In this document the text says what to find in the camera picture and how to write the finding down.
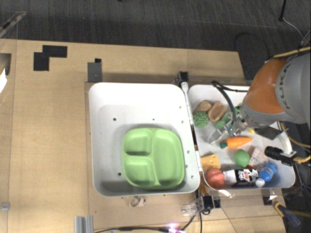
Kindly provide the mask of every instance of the toy carrot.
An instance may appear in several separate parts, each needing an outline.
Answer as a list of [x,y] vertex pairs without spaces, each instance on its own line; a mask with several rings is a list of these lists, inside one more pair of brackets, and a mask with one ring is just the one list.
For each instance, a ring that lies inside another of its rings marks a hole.
[[222,149],[228,147],[230,149],[238,148],[253,139],[251,137],[241,136],[241,137],[232,137],[226,140],[226,142],[221,142],[219,145]]

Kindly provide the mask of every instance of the bottle cap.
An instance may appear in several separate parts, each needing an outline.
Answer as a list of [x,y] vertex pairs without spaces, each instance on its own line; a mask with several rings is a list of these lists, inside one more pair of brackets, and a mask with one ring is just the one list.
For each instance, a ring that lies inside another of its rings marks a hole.
[[228,144],[226,142],[221,142],[219,144],[219,146],[220,146],[221,149],[224,149],[224,148],[226,148],[228,146]]
[[258,178],[256,180],[256,186],[263,187],[266,184],[266,182],[262,178]]

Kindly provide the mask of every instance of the green divided plate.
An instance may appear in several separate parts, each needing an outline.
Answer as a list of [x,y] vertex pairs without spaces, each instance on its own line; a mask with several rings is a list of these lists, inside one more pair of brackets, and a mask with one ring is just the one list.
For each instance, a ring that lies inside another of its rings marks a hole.
[[122,166],[126,180],[145,189],[170,189],[185,176],[179,137],[169,130],[139,128],[123,138]]

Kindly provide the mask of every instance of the blue bottle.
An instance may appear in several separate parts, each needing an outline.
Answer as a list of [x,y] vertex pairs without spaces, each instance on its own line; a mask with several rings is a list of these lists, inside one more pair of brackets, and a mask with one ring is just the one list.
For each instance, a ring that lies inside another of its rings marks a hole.
[[277,167],[274,163],[268,162],[263,166],[263,169],[259,171],[258,179],[256,180],[256,186],[263,187],[266,182],[269,182],[273,175],[276,173]]

